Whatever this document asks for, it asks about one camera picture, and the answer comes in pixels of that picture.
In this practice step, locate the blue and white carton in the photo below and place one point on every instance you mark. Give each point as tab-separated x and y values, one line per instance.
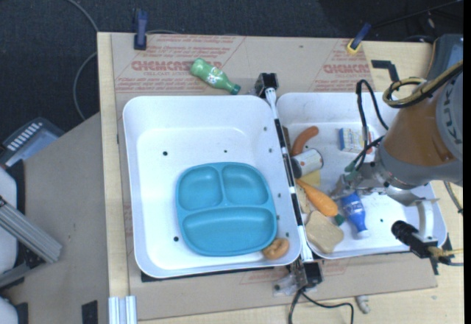
351	140

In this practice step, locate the thin black and white rod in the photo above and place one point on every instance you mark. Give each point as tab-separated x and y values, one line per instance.
284	153

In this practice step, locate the tan biscuit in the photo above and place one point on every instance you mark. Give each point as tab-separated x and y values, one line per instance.
303	201

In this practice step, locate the yellow cheese slice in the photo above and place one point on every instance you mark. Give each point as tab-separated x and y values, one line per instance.
312	178

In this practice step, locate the blue plastic bottle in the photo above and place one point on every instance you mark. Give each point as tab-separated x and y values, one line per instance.
355	212

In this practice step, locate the green plastic bottle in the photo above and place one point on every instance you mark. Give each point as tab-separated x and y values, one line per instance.
209	74

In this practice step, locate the tan doughnut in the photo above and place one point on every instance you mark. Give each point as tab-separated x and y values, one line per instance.
276	249

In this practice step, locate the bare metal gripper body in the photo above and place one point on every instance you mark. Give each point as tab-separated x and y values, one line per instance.
371	179

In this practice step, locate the tan bread slice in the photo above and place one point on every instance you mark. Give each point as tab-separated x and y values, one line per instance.
324	234

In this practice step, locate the white plastic tray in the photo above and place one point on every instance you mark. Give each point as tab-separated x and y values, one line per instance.
324	109
206	138

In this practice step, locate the black cylinder on white bracket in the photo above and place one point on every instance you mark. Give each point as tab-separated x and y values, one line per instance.
412	236

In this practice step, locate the orange sausage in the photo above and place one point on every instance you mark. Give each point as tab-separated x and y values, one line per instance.
303	138

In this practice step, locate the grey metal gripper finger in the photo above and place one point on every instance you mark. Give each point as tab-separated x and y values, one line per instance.
361	193
339	187

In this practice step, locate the white can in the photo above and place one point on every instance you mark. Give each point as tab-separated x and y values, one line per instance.
309	161

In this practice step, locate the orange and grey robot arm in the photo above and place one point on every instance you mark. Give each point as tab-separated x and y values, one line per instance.
416	134

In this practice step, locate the orange carrot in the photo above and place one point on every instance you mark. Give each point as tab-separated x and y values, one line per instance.
322	201

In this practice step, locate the brown cardboard board red print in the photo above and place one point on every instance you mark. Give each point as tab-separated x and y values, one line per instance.
206	300

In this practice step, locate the blue divided plate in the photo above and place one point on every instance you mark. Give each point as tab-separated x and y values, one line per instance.
224	208

